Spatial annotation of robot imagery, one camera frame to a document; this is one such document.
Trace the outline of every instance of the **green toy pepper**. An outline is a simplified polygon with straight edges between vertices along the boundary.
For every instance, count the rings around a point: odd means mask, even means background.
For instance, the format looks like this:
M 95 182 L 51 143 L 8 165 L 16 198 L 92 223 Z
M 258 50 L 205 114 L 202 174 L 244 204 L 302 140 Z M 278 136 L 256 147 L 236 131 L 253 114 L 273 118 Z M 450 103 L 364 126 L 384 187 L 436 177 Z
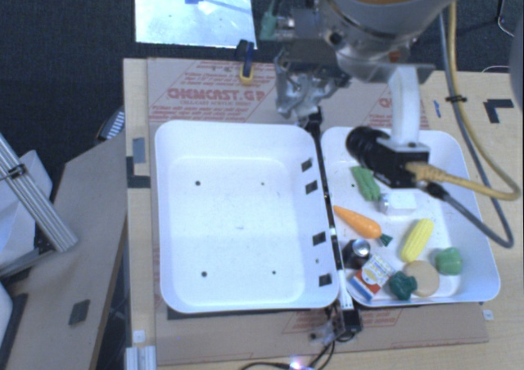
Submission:
M 411 293 L 417 290 L 415 277 L 408 277 L 402 271 L 398 271 L 390 278 L 390 289 L 399 300 L 409 300 Z
M 435 257 L 435 268 L 441 274 L 459 275 L 462 272 L 462 258 L 457 248 L 444 249 Z

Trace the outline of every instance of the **orange carrot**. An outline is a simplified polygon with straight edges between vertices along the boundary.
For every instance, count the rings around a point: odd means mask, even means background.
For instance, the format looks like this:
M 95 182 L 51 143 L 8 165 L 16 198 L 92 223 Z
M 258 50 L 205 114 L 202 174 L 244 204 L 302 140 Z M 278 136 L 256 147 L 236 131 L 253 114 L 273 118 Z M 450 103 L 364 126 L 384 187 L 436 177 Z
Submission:
M 375 239 L 382 235 L 380 224 L 369 217 L 344 209 L 338 205 L 334 205 L 333 209 L 337 216 L 349 224 L 360 236 L 367 239 Z

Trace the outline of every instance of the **white tray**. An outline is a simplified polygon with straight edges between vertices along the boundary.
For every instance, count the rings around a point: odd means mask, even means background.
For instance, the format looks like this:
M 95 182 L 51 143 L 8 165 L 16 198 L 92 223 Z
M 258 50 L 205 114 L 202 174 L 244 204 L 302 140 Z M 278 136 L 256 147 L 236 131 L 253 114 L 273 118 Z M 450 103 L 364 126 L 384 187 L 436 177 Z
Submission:
M 419 190 L 392 190 L 377 182 L 381 187 L 381 192 L 412 192 L 417 201 L 417 209 L 411 215 L 387 216 L 378 211 L 374 202 L 366 201 L 359 194 L 356 181 L 350 172 L 350 168 L 358 163 L 349 155 L 345 146 L 346 137 L 350 131 L 349 128 L 332 128 L 327 130 L 322 137 L 327 184 L 333 205 L 367 215 L 381 224 L 385 234 L 394 238 L 387 247 L 380 246 L 377 241 L 370 241 L 372 252 L 378 253 L 393 268 L 401 270 L 404 263 L 400 259 L 400 250 L 407 235 L 406 231 L 418 219 L 428 218 L 435 222 L 435 228 L 419 259 L 434 263 L 433 256 L 450 246 L 458 248 L 463 257 L 462 273 L 457 277 L 440 276 L 439 289 L 431 297 L 412 296 L 409 301 L 397 300 L 385 287 L 372 300 L 366 300 L 352 286 L 348 285 L 351 296 L 359 303 L 369 307 L 477 302 L 496 297 L 500 288 L 500 280 L 488 239 L 455 209 Z M 430 147 L 431 164 L 445 169 L 450 174 L 468 177 L 460 146 L 449 134 L 423 130 L 420 133 L 420 142 Z M 454 185 L 444 184 L 444 187 L 451 196 L 480 217 L 472 191 Z M 353 229 L 336 216 L 335 225 L 341 246 L 359 237 Z
M 326 206 L 306 131 L 177 120 L 158 129 L 155 144 L 160 289 L 169 307 L 308 309 L 335 300 Z M 309 184 L 317 189 L 308 193 Z

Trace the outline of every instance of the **beige round toy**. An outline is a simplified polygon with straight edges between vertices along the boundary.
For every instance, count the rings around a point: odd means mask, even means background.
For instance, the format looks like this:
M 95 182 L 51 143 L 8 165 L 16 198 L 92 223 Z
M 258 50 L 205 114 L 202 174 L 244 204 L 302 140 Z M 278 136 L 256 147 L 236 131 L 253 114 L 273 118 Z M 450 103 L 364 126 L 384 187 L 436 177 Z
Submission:
M 427 261 L 413 261 L 407 264 L 404 273 L 417 280 L 417 290 L 413 292 L 417 296 L 429 297 L 439 288 L 439 273 Z

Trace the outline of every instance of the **black can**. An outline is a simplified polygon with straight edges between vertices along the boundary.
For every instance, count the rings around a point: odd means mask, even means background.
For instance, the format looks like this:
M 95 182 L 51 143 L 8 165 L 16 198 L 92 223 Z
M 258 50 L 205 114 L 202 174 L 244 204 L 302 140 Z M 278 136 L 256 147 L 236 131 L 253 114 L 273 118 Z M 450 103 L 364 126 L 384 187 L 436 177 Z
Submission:
M 360 269 L 369 259 L 371 247 L 365 239 L 353 239 L 342 250 L 344 267 Z

